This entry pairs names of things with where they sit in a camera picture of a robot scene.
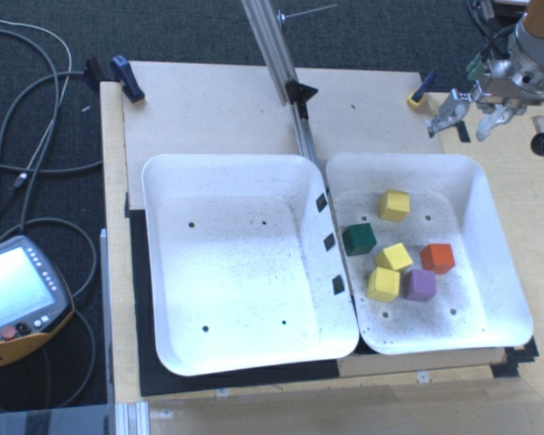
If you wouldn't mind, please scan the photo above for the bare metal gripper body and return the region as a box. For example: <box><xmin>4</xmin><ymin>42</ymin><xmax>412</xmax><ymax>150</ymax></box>
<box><xmin>470</xmin><ymin>59</ymin><xmax>544</xmax><ymax>106</ymax></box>

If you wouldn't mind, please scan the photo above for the yellow cube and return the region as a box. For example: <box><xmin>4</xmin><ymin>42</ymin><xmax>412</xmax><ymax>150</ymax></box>
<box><xmin>378</xmin><ymin>188</ymin><xmax>412</xmax><ymax>223</ymax></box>
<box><xmin>365</xmin><ymin>266</ymin><xmax>402</xmax><ymax>305</ymax></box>
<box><xmin>374</xmin><ymin>241</ymin><xmax>414</xmax><ymax>273</ymax></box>

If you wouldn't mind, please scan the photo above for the white plastic tray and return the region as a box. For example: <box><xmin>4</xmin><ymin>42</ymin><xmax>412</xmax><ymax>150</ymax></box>
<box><xmin>141</xmin><ymin>153</ymin><xmax>361</xmax><ymax>377</ymax></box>
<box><xmin>325</xmin><ymin>151</ymin><xmax>536</xmax><ymax>356</ymax></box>

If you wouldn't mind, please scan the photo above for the orange cube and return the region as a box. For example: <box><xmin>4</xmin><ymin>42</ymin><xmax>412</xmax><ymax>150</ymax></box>
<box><xmin>419</xmin><ymin>242</ymin><xmax>456</xmax><ymax>276</ymax></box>

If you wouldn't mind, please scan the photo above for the green cube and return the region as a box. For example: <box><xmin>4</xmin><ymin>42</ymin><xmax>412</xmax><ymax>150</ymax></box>
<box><xmin>341</xmin><ymin>222</ymin><xmax>378</xmax><ymax>257</ymax></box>

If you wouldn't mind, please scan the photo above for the purple cube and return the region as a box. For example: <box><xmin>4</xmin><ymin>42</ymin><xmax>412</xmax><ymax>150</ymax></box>
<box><xmin>403</xmin><ymin>267</ymin><xmax>438</xmax><ymax>303</ymax></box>

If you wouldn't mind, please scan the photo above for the pale wood board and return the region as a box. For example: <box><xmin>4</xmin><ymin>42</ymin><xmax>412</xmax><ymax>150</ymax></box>
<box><xmin>121</xmin><ymin>60</ymin><xmax>509</xmax><ymax>378</ymax></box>

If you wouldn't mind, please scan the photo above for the black cylinder on white bracket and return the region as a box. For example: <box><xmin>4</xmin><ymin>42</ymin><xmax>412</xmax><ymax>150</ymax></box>
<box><xmin>530</xmin><ymin>115</ymin><xmax>544</xmax><ymax>159</ymax></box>

